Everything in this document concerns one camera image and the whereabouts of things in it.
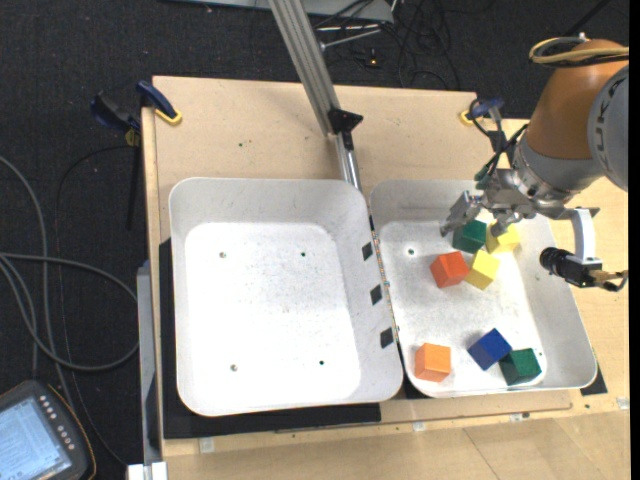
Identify white plastic tray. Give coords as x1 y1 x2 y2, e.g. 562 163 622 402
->
369 178 600 400
168 176 405 418

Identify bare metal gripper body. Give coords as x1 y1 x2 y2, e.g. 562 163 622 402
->
477 167 570 222

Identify black cylinder on white bracket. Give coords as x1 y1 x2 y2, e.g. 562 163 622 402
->
539 207 604 289

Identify orange cube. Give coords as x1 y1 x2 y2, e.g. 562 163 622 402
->
429 250 471 290
413 342 453 384

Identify blue cube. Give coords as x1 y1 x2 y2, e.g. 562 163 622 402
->
466 327 514 372

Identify pale wood board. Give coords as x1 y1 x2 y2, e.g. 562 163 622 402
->
151 74 575 458

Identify yellow cube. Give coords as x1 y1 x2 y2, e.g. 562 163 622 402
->
485 221 522 255
464 248 501 291

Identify green cube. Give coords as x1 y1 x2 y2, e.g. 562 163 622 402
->
498 347 543 387
451 219 489 255

